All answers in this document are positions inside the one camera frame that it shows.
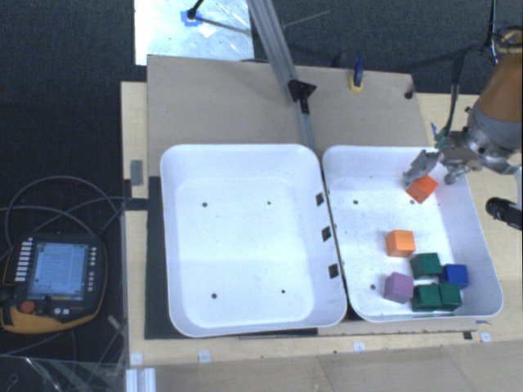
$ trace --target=dark carpet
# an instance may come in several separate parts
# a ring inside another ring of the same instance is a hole
[[[451,60],[459,49],[485,40],[491,0],[274,0],[283,24],[330,11],[289,26],[288,45],[297,65],[329,66],[344,50],[360,53],[365,68],[410,73],[417,91],[447,92]],[[523,0],[499,0],[498,19],[521,20]],[[119,84],[144,81],[134,65],[133,0],[0,0],[0,207],[32,180],[72,175],[90,180],[110,195],[122,195]],[[263,58],[257,39],[256,56]],[[479,93],[491,71],[485,57],[472,55],[461,90]],[[74,185],[44,185],[22,202],[61,207],[89,199]],[[102,205],[85,219],[100,227]],[[42,219],[13,216],[15,238]],[[106,351],[123,323],[120,230],[105,241],[110,280],[101,314],[77,328],[76,341],[64,333],[22,355],[104,362],[118,358],[123,339]],[[0,237],[0,254],[7,248]],[[47,336],[0,332],[0,354]]]

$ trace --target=cube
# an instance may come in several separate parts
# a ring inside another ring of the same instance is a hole
[[[438,288],[440,289],[442,310],[456,310],[463,304],[461,292],[457,284],[440,283]]]
[[[440,289],[435,284],[422,284],[414,288],[410,301],[413,311],[432,312],[441,308]]]
[[[443,272],[440,258],[435,252],[417,254],[410,260],[410,267],[412,268],[412,273],[415,279],[431,278],[439,276]]]
[[[385,280],[385,294],[383,297],[389,301],[404,304],[412,299],[414,291],[414,279],[401,273],[392,273]]]
[[[416,249],[412,231],[394,229],[385,238],[387,255],[390,257],[408,257]]]
[[[467,267],[465,265],[444,265],[440,282],[457,284],[460,289],[468,286]]]
[[[423,203],[436,190],[436,187],[438,187],[437,181],[426,174],[421,179],[413,181],[407,188],[407,193],[416,202]]]

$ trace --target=white plastic tray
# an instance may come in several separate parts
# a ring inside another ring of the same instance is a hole
[[[178,145],[160,168],[168,306],[178,331],[220,336],[343,318],[320,162],[309,149]]]
[[[405,192],[402,172],[409,170],[420,150],[335,146],[324,154],[325,183],[351,305],[373,322],[497,314],[503,294],[467,180],[446,185],[446,170],[438,165],[431,177],[440,185],[423,204]],[[393,229],[414,232],[414,254],[437,252],[442,265],[467,266],[470,285],[462,290],[461,307],[453,313],[414,313],[409,302],[383,299],[390,273],[412,274],[409,259],[387,256],[385,237]]]

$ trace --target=metal pole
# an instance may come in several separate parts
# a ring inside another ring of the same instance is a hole
[[[293,79],[297,80],[297,73],[294,68],[293,58],[285,41],[284,32],[276,15],[274,4],[272,0],[246,1],[258,34],[260,35],[261,44],[265,49],[279,86],[291,100],[292,97],[288,89],[288,84]],[[301,102],[299,100],[295,102],[295,105],[302,143],[315,151],[310,115],[302,112]]]

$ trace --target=blue cube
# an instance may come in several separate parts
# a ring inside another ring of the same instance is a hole
[[[467,267],[465,265],[444,265],[440,282],[457,284],[460,289],[468,286]]]

